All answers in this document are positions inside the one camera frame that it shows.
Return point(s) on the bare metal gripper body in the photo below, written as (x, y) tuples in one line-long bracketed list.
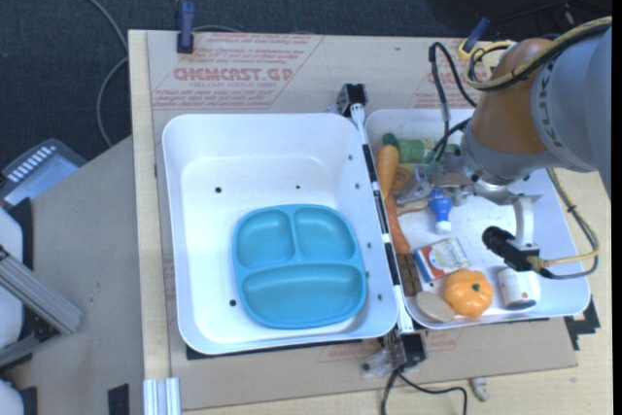
[(454, 180)]

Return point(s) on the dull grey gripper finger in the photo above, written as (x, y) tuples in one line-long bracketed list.
[(461, 197), (410, 193)]

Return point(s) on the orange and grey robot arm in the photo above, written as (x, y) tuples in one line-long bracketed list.
[(549, 112)]

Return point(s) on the slice of bread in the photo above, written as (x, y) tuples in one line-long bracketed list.
[(412, 209)]

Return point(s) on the brown doughnut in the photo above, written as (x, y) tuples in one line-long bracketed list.
[(401, 177)]

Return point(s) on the blue and white bottle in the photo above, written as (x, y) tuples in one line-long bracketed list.
[(441, 208)]

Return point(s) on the orange carrot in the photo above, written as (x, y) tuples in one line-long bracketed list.
[(387, 167)]

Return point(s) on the white plastic tray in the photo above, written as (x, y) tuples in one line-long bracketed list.
[(486, 228), (204, 209)]

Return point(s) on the thin black and white rod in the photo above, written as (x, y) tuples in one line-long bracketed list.
[(373, 175)]

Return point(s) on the green bottle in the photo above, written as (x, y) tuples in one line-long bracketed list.
[(413, 149)]

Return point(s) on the red and white carton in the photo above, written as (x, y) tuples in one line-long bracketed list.
[(442, 260)]

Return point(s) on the brown chocolate bar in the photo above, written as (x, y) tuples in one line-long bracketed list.
[(409, 274)]

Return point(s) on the orange pumpkin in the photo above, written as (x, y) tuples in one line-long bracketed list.
[(467, 294)]

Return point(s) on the white can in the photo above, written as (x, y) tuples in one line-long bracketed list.
[(517, 289)]

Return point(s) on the beige biscuit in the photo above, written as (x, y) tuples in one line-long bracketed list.
[(434, 306)]

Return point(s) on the blue divided plate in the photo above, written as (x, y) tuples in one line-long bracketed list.
[(296, 267)]

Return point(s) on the brown cardboard board red print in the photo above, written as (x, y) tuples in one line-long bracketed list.
[(291, 73)]

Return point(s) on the black cylinder on white bracket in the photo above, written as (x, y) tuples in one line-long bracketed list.
[(507, 250)]

